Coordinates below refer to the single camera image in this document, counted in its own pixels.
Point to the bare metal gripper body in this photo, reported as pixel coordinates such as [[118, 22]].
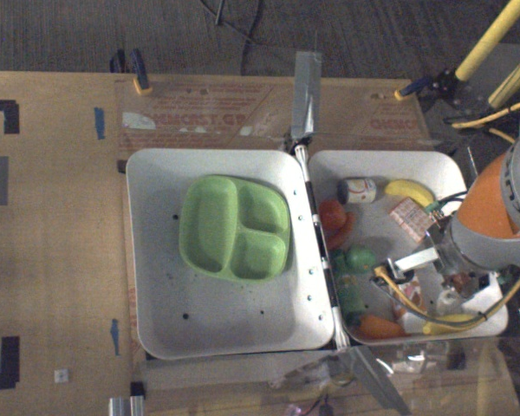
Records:
[[446, 249]]

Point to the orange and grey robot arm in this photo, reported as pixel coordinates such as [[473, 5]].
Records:
[[487, 206]]

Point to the pink and white carton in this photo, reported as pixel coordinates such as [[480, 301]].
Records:
[[411, 219]]

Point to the white and pink packet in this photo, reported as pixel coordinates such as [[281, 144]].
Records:
[[409, 293]]

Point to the white plastic tray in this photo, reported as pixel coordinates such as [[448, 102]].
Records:
[[225, 314], [372, 228]]

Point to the green pepper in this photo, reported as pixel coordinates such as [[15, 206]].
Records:
[[360, 259]]

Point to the orange carrot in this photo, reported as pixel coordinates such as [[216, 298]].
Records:
[[379, 327]]

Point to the small white can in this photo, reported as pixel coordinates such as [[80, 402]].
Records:
[[359, 190]]

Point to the red sausage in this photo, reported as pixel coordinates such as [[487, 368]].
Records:
[[341, 234]]

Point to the green bottle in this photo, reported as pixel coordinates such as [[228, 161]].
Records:
[[350, 297]]

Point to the red tomato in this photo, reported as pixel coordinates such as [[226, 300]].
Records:
[[332, 214]]

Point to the green divided plate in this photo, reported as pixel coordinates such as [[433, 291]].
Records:
[[232, 228]]

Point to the brown cardboard board red print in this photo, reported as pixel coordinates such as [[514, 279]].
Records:
[[225, 111]]

